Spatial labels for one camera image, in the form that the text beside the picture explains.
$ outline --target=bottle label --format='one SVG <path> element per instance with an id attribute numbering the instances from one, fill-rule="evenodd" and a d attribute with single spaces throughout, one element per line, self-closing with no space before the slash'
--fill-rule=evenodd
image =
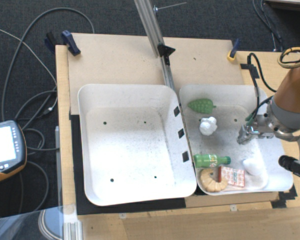
<path id="1" fill-rule="evenodd" d="M 215 154 L 209 154 L 210 165 L 209 167 L 217 167 L 217 156 Z"/>

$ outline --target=wooden table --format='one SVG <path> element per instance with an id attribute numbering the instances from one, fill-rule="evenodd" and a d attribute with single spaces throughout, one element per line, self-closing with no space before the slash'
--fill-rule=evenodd
<path id="1" fill-rule="evenodd" d="M 156 68 L 155 72 L 147 76 L 147 83 L 164 84 L 160 75 L 160 65 L 151 57 L 152 50 L 148 39 L 145 36 L 114 36 L 114 35 L 91 35 L 73 34 L 79 49 L 81 58 L 73 57 L 67 52 L 67 47 L 58 45 L 56 47 L 56 71 L 58 84 L 58 112 L 59 112 L 59 134 L 60 134 L 60 156 L 62 175 L 62 202 L 64 206 L 76 205 L 74 170 L 72 159 L 72 129 L 69 114 L 77 114 L 76 94 L 80 84 L 88 81 L 102 83 L 102 76 L 87 73 L 81 78 L 73 72 L 74 67 L 95 68 L 96 65 L 105 66 L 110 56 L 109 51 L 120 49 L 130 40 L 130 45 L 137 47 L 133 51 L 146 54 L 144 57 L 137 56 L 138 59 L 129 56 L 128 49 L 125 54 L 118 52 L 112 54 L 113 61 L 118 65 L 127 68 L 140 67 L 139 61 L 146 62 L 151 68 Z M 108 51 L 100 56 L 95 54 L 95 46 L 102 45 L 109 47 Z M 179 53 L 170 56 L 171 70 L 176 89 L 189 82 L 191 84 L 234 84 L 252 85 L 250 74 L 247 70 L 239 69 L 241 63 L 246 63 L 247 51 L 238 51 L 234 62 L 227 61 L 227 53 L 232 44 L 228 40 L 202 40 L 188 38 L 165 38 L 166 45 L 176 48 Z M 93 56 L 93 60 L 87 60 L 87 54 Z M 287 73 L 277 64 L 279 53 L 275 52 L 255 52 L 258 56 L 264 76 L 270 86 L 277 88 Z M 224 72 L 220 68 L 227 67 L 229 71 Z M 192 80 L 187 78 L 187 74 L 192 75 Z M 128 82 L 140 81 L 140 77 L 130 75 Z M 116 79 L 105 78 L 109 81 L 118 82 Z M 271 95 L 258 80 L 259 86 Z M 282 142 L 287 155 L 298 158 L 299 149 L 297 143 Z M 189 196 L 186 197 L 186 208 L 174 210 L 160 210 L 150 212 L 135 213 L 111 213 L 111 214 L 91 214 L 79 215 L 82 222 L 83 239 L 98 240 L 134 240 L 134 239 L 300 239 L 300 178 L 294 177 L 294 185 L 298 196 L 294 200 L 287 200 L 287 208 L 273 208 L 271 201 L 279 199 L 278 192 L 244 193 L 220 196 Z"/>

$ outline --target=green bottle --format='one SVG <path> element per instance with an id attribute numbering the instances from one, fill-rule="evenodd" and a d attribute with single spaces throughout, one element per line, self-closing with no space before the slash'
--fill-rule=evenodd
<path id="1" fill-rule="evenodd" d="M 217 156 L 216 154 L 195 154 L 193 156 L 196 168 L 217 167 L 220 164 L 228 165 L 231 163 L 229 156 Z"/>

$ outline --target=white cable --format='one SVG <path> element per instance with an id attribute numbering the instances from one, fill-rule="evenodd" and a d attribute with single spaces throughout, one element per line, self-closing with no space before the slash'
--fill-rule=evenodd
<path id="1" fill-rule="evenodd" d="M 2 33 L 5 33 L 5 34 L 7 34 L 7 35 L 9 35 L 9 36 L 11 36 L 11 37 L 13 37 L 13 38 L 15 38 L 15 39 L 21 41 L 20 38 L 14 36 L 13 34 L 11 34 L 11 33 L 9 33 L 9 32 L 6 32 L 6 31 L 4 31 L 4 30 L 2 30 L 2 29 L 0 29 L 0 31 L 1 31 Z M 46 71 L 49 73 L 49 75 L 52 77 L 52 79 L 53 79 L 55 85 L 57 85 L 57 81 L 56 81 L 55 77 L 52 75 L 52 73 L 50 72 L 50 70 L 48 69 L 48 67 L 41 61 L 41 59 L 35 54 L 35 52 L 34 52 L 34 51 L 33 51 L 33 50 L 32 50 L 25 42 L 22 42 L 22 43 L 29 49 L 29 51 L 34 55 L 34 57 L 41 63 L 41 65 L 45 68 L 45 70 L 46 70 Z"/>

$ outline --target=empty white tray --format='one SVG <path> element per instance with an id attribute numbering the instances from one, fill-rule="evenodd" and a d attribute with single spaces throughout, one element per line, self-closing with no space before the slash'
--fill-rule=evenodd
<path id="1" fill-rule="evenodd" d="M 266 93 L 260 90 L 260 102 L 267 98 Z M 264 165 L 264 170 L 258 176 L 245 173 L 245 187 L 228 185 L 221 192 L 207 192 L 200 182 L 202 168 L 196 168 L 199 187 L 209 195 L 226 195 L 248 192 L 286 191 L 293 185 L 292 173 L 278 164 L 279 157 L 284 155 L 281 140 L 253 139 L 246 145 L 239 145 L 237 137 L 245 118 L 256 107 L 256 96 L 253 86 L 249 85 L 185 85 L 180 90 L 180 101 L 183 110 L 185 125 L 189 137 L 192 154 L 216 154 L 231 157 L 231 164 L 225 165 L 235 169 L 244 169 L 243 160 L 258 159 Z M 210 99 L 216 107 L 212 114 L 202 114 L 193 111 L 188 103 L 197 99 Z M 258 114 L 266 112 L 267 105 L 258 110 Z M 200 119 L 216 118 L 217 129 L 209 136 L 202 135 Z"/>
<path id="2" fill-rule="evenodd" d="M 95 205 L 181 198 L 197 179 L 176 93 L 88 84 L 78 92 L 86 197 Z"/>

